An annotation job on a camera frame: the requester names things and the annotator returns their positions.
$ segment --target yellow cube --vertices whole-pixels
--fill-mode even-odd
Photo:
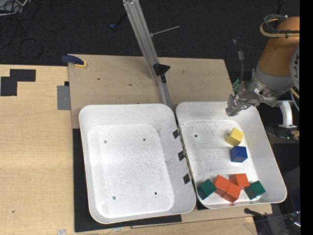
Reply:
[[[244,137],[244,133],[236,128],[233,128],[226,139],[226,142],[232,146],[239,145]]]

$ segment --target dark green cube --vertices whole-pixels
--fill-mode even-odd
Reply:
[[[198,195],[203,200],[216,191],[215,185],[209,180],[205,180],[197,187]]]
[[[250,184],[249,187],[245,188],[245,192],[248,195],[249,199],[252,200],[257,196],[262,195],[266,191],[260,181],[255,181],[254,183]]]

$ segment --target blue block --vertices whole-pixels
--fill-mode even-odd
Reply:
[[[242,163],[248,158],[245,146],[234,146],[230,150],[230,160],[232,162]]]

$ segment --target black clamp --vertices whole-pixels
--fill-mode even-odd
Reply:
[[[166,83],[165,73],[170,69],[168,65],[154,64],[153,68],[155,69],[156,75],[161,76],[163,83]]]

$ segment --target block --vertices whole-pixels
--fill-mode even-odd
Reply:
[[[227,191],[229,183],[230,181],[227,178],[217,175],[213,179],[213,184],[216,187],[215,193],[222,196]]]
[[[215,192],[215,190],[216,187],[209,179],[205,180],[201,185],[197,187],[198,195],[202,200]]]
[[[250,183],[245,173],[234,174],[229,178],[229,180],[230,182],[238,185],[241,190],[244,190],[245,188],[250,186]]]
[[[226,199],[227,201],[231,203],[234,203],[239,198],[240,192],[241,192],[241,188],[238,185],[232,182],[229,182],[228,189],[222,195],[222,198]]]
[[[255,181],[251,183],[249,187],[245,188],[245,192],[248,195],[249,199],[252,200],[257,196],[262,195],[266,191],[260,181]]]
[[[242,163],[248,158],[245,146],[234,146],[230,150],[230,160],[232,162]]]
[[[228,135],[226,142],[232,146],[239,145],[243,140],[244,133],[236,128],[233,128],[230,134]]]

